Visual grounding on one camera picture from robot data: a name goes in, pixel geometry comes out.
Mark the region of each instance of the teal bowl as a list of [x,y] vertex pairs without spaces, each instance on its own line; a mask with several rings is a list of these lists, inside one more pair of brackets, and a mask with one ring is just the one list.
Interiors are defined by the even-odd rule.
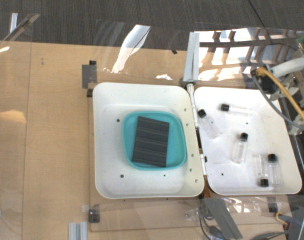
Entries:
[[[157,167],[150,164],[132,162],[137,118],[145,117],[169,123],[166,167]],[[174,115],[160,111],[137,111],[128,114],[122,125],[123,146],[127,162],[140,170],[160,171],[175,169],[186,161],[186,143],[180,120]]]

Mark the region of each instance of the black cap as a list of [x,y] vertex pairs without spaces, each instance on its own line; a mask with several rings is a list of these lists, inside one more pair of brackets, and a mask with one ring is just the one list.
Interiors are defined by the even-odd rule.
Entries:
[[205,112],[205,110],[203,110],[203,109],[199,110],[199,111],[197,112],[197,114],[198,114],[198,116],[199,116],[200,118],[206,117],[206,112]]
[[248,138],[248,134],[245,133],[245,132],[242,132],[241,135],[240,135],[241,141],[246,142],[246,141],[247,141],[247,138]]
[[269,154],[269,155],[267,156],[267,160],[268,160],[270,163],[276,162],[276,161],[277,161],[277,156],[276,156],[276,154]]
[[229,109],[230,109],[230,105],[228,105],[228,104],[222,104],[222,105],[221,105],[221,110],[222,110],[222,111],[228,112]]
[[260,180],[260,186],[263,187],[263,188],[268,187],[268,179],[262,178],[262,179]]

